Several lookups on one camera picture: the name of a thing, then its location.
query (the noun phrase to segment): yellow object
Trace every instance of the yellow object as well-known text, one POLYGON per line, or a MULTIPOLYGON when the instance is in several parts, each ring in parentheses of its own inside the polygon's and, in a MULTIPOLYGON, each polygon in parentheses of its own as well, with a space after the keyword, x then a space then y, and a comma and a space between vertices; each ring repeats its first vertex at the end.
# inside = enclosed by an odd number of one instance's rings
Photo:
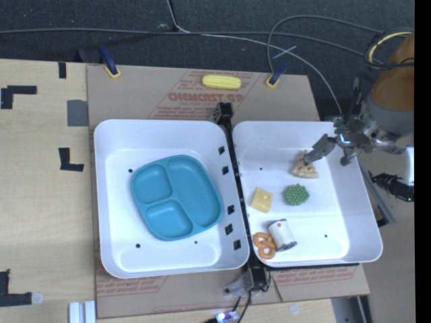
POLYGON ((117 79, 120 77, 121 72, 119 69, 117 69, 117 74, 112 74, 112 72, 109 70, 109 68, 107 66, 105 66, 105 71, 108 73, 108 75, 110 76, 111 79, 117 79))
POLYGON ((269 82, 269 80, 271 80, 271 78, 272 78, 273 76, 272 75, 270 75, 269 77, 268 77, 268 79, 267 79, 267 81, 265 82, 265 86, 266 87, 268 87, 269 89, 275 89, 275 87, 278 85, 278 82, 280 81, 280 79, 277 79, 276 81, 275 81, 275 83, 274 84, 272 84, 272 83, 270 83, 269 82))
POLYGON ((217 89, 239 89, 241 79, 232 75, 207 74, 202 77, 202 84, 217 89))
POLYGON ((256 188, 250 206, 261 212, 268 213, 271 208, 272 196, 270 192, 256 188))

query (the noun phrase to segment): black fabric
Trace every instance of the black fabric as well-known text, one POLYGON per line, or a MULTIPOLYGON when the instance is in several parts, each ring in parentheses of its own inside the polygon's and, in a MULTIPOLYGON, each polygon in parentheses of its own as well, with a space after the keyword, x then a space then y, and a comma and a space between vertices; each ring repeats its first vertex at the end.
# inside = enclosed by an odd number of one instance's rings
MULTIPOLYGON (((0 0, 0 30, 22 28, 115 28, 175 30, 166 0, 0 0)), ((387 31, 414 28, 415 0, 172 0, 180 29, 191 32, 269 32, 280 20, 295 15, 320 15, 387 31)), ((295 19, 278 32, 320 38, 364 52, 375 32, 318 19, 295 19)), ((247 36, 266 42, 267 36, 247 36)), ((321 118, 338 114, 322 77, 334 91, 343 111, 352 101, 354 78, 368 72, 361 56, 299 37, 274 36, 273 44, 295 47, 298 57, 283 55, 275 67, 288 62, 287 74, 307 75, 321 118)), ((387 59, 395 42, 377 56, 387 59)), ((86 60, 99 62, 97 46, 105 46, 118 65, 269 72, 266 48, 249 41, 209 36, 138 36, 97 32, 0 34, 0 58, 74 61, 79 50, 86 60)), ((277 50, 271 51, 275 56, 277 50)), ((365 80, 363 90, 370 89, 365 80)))

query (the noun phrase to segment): pretzel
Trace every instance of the pretzel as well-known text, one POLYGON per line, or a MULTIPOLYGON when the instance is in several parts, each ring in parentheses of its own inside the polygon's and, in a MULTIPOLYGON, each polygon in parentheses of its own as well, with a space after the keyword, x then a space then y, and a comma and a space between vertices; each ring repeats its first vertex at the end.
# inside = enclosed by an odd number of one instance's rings
POLYGON ((265 260, 269 260, 275 256, 276 247, 274 240, 269 234, 257 232, 253 235, 253 244, 257 246, 259 256, 265 260))

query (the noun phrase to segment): green toy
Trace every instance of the green toy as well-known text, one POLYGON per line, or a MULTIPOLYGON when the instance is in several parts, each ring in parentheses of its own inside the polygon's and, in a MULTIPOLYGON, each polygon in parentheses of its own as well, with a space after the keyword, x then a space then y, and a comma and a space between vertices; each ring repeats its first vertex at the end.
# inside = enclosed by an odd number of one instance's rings
POLYGON ((298 206, 308 200, 310 194, 305 186, 299 184, 288 186, 284 192, 286 202, 291 206, 298 206))

